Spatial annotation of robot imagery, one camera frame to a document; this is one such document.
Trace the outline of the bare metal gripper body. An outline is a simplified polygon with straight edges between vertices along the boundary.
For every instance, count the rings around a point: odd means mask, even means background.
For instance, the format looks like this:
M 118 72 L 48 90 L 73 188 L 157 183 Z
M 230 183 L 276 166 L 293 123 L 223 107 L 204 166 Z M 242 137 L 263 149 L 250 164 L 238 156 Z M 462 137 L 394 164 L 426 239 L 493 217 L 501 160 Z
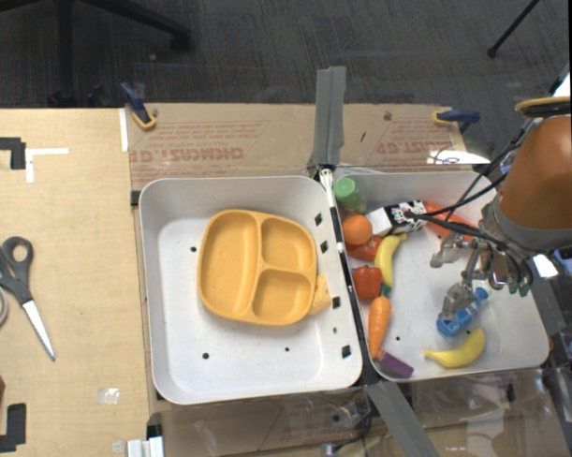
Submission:
M 531 257 L 503 233 L 495 222 L 479 223 L 480 231 L 492 238 L 481 253 L 481 271 L 494 289 L 507 287 L 510 294 L 529 293 L 534 283 Z

